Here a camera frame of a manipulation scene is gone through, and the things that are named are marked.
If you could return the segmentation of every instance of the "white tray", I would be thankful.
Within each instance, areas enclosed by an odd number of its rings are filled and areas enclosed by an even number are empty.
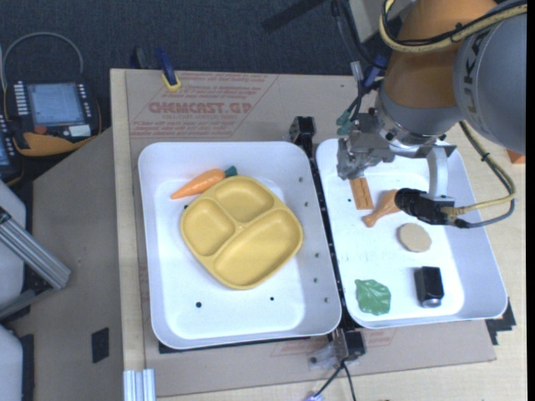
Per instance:
[[[372,211],[356,209],[349,181],[337,174],[337,149],[338,140],[324,141],[318,147],[317,161],[349,315],[368,328],[502,315],[507,294],[485,229],[432,226],[402,211],[383,216],[373,227],[367,227],[362,217]],[[448,196],[455,198],[456,206],[473,204],[470,181],[456,151],[448,158],[448,172]],[[393,163],[368,168],[365,176],[375,206],[387,190],[429,190],[425,159],[396,157]],[[466,219],[481,221],[476,211]],[[410,252],[400,244],[396,230],[407,222],[419,224],[429,233],[432,243],[428,251]],[[439,307],[423,308],[417,299],[414,271],[422,266],[441,269],[445,295]],[[362,312],[355,279],[375,279],[386,285],[392,295],[390,311],[379,316]]]
[[[151,322],[157,338],[186,350],[332,332],[341,305],[308,158],[275,142],[164,142],[140,154],[139,174],[149,270]],[[250,290],[223,286],[181,238],[184,206],[170,199],[205,170],[235,165],[273,191],[303,227],[303,244],[277,273]]]

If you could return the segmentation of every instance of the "beige disc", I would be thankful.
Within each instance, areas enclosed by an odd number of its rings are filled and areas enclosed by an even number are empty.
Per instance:
[[[415,223],[407,223],[400,227],[398,236],[409,251],[423,252],[429,250],[431,246],[431,238],[427,231]]]

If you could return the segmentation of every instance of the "wooden block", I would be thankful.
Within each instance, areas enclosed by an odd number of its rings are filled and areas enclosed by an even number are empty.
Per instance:
[[[373,210],[374,201],[369,193],[368,181],[364,177],[349,180],[357,210]]]
[[[526,163],[526,156],[521,155],[520,153],[517,153],[516,151],[512,151],[507,149],[507,153],[509,154],[509,159],[513,164],[525,164]]]

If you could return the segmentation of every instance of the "wooden strip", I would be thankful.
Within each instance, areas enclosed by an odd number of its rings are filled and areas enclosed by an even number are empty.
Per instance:
[[[368,181],[365,177],[355,178],[349,180],[351,184],[351,191],[353,192],[353,198],[357,210],[373,210],[374,201],[369,193]]]

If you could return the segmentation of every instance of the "tray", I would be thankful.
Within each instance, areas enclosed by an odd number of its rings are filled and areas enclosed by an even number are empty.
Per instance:
[[[372,211],[356,209],[349,181],[341,180],[337,174],[337,150],[338,140],[324,141],[318,146],[317,161],[349,315],[368,328],[502,315],[507,294],[484,227],[431,226],[401,211],[383,216],[373,227],[367,227],[362,218]],[[448,158],[448,172],[448,195],[459,206],[475,203],[456,151]],[[398,156],[393,163],[368,168],[365,175],[375,206],[391,189],[429,190],[425,159]],[[466,219],[481,221],[476,211]],[[398,241],[398,228],[409,222],[423,226],[431,236],[428,251],[407,251]],[[417,299],[414,273],[422,266],[441,269],[445,295],[439,307],[423,308]],[[391,292],[390,311],[382,315],[362,312],[356,298],[356,279],[376,280],[387,286]]]
[[[297,217],[303,243],[265,282],[226,287],[193,256],[180,233],[195,196],[172,200],[178,185],[234,165],[261,182]],[[341,318],[338,288],[308,158],[296,145],[271,142],[162,142],[138,160],[156,337],[178,350],[301,338],[332,332]]]
[[[268,279],[303,243],[290,209],[244,175],[226,178],[194,200],[182,213],[181,234],[219,282],[242,290]]]

